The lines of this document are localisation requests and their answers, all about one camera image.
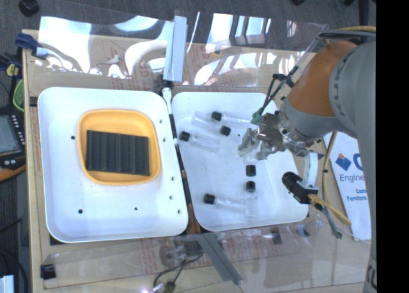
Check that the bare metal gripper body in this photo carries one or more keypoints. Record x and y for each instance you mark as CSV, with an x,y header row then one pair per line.
x,y
271,131

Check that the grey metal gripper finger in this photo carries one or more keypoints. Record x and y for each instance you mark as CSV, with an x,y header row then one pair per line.
x,y
249,141
265,152

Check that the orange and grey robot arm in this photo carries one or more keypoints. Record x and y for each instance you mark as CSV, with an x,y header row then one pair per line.
x,y
351,93

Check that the clear plastic bottle black cap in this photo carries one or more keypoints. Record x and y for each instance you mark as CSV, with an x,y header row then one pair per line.
x,y
250,186
225,130
184,136
209,198
216,115
250,170

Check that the white plastic tray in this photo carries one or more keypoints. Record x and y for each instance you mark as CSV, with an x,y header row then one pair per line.
x,y
217,170
64,189

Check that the thin black and white rod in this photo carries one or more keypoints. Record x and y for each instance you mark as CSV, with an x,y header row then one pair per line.
x,y
179,154

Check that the yellow rounded plastic bowl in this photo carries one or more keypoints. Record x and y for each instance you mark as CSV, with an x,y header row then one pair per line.
x,y
121,119

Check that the black ribbed rectangular insert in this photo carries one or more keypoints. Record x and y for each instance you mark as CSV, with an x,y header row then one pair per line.
x,y
118,152

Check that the brown cardboard board red print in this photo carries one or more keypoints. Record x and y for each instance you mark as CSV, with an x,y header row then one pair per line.
x,y
96,250

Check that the black cylinder on white bracket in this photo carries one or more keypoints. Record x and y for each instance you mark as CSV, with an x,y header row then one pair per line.
x,y
295,186

